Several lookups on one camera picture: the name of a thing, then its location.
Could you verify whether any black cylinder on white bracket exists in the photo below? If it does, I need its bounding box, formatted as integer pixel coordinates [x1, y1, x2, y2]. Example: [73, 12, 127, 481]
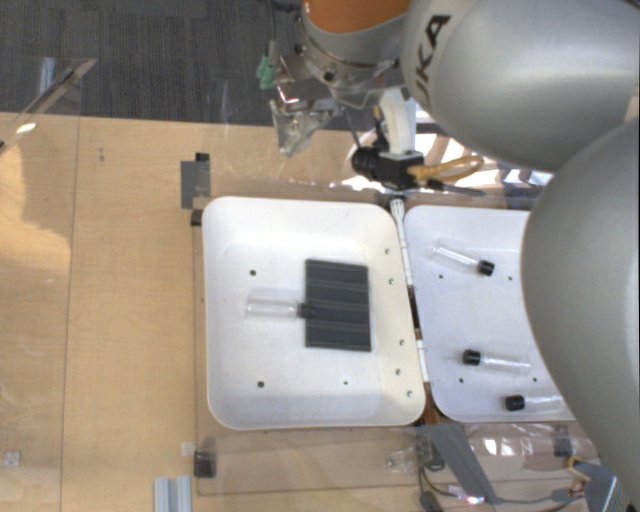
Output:
[350, 89, 426, 192]

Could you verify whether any thin black and white rod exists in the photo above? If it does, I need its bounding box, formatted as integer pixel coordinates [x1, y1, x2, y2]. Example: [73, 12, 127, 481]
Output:
[389, 198, 430, 387]

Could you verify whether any white plastic tray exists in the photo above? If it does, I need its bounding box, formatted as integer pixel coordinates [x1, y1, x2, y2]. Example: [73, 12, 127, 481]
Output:
[200, 195, 428, 432]
[401, 204, 577, 424]

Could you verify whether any clear vial without cap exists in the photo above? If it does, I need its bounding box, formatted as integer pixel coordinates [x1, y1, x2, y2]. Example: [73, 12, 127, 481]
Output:
[384, 445, 434, 474]

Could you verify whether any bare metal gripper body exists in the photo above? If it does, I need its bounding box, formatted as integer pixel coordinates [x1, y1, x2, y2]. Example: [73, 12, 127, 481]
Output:
[276, 48, 399, 110]

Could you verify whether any clear vial with black cap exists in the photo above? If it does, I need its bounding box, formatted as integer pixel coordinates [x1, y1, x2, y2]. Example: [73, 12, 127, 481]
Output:
[461, 348, 533, 374]
[503, 393, 565, 413]
[245, 294, 317, 322]
[431, 243, 497, 278]

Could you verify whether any dark grey ribbed rack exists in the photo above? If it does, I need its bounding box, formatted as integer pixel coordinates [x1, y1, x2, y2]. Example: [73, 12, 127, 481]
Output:
[303, 258, 374, 353]

